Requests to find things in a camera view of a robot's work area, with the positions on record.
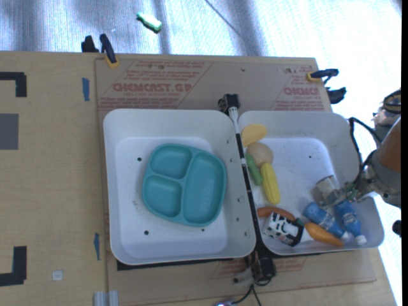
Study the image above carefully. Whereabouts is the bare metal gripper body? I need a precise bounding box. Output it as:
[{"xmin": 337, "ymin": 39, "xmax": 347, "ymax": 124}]
[{"xmin": 330, "ymin": 168, "xmax": 377, "ymax": 207}]

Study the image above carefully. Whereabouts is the blue bottle white cap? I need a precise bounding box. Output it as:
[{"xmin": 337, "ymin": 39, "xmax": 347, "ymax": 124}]
[
  {"xmin": 333, "ymin": 198, "xmax": 368, "ymax": 247},
  {"xmin": 301, "ymin": 201, "xmax": 353, "ymax": 243}
]

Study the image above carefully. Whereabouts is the white plastic tray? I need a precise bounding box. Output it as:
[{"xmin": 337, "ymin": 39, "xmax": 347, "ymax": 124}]
[
  {"xmin": 237, "ymin": 110, "xmax": 385, "ymax": 256},
  {"xmin": 102, "ymin": 108, "xmax": 257, "ymax": 266}
]

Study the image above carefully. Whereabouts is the orange carrot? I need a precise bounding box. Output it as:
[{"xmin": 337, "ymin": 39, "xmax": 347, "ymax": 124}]
[{"xmin": 303, "ymin": 222, "xmax": 345, "ymax": 248}]

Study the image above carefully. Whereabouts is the black and white carton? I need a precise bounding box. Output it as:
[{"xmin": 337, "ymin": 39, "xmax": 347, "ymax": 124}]
[{"xmin": 261, "ymin": 212, "xmax": 305, "ymax": 248}]

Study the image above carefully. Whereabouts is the yellow corn cob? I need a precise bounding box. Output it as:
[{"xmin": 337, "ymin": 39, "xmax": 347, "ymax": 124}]
[{"xmin": 260, "ymin": 162, "xmax": 282, "ymax": 205}]

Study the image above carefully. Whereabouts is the orange sausage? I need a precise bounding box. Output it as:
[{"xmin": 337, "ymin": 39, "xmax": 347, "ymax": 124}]
[{"xmin": 256, "ymin": 206, "xmax": 296, "ymax": 222}]

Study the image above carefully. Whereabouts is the green pea pod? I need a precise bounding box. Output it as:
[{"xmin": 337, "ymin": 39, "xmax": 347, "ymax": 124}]
[{"xmin": 244, "ymin": 152, "xmax": 264, "ymax": 186}]

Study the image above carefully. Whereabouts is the thin black and white rod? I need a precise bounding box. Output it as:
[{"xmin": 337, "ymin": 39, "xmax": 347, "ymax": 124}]
[{"xmin": 227, "ymin": 106, "xmax": 266, "ymax": 258}]

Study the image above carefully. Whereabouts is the yellow round chip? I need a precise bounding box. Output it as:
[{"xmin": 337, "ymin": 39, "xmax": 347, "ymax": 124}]
[{"xmin": 240, "ymin": 123, "xmax": 268, "ymax": 148}]

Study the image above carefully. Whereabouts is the teal divided plate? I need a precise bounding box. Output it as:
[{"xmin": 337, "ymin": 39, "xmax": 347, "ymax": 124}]
[{"xmin": 141, "ymin": 142, "xmax": 228, "ymax": 228}]

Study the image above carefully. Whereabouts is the brown cardboard board red print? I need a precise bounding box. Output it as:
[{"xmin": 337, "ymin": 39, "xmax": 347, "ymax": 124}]
[{"xmin": 94, "ymin": 57, "xmax": 377, "ymax": 306}]

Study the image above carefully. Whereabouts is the green and white toy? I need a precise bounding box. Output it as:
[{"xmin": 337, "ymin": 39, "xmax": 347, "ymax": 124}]
[{"xmin": 136, "ymin": 11, "xmax": 163, "ymax": 34}]

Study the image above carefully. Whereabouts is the black block with thin wires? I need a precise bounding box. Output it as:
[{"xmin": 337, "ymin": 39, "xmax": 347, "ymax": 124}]
[
  {"xmin": 217, "ymin": 93, "xmax": 240, "ymax": 111},
  {"xmin": 251, "ymin": 254, "xmax": 277, "ymax": 282}
]

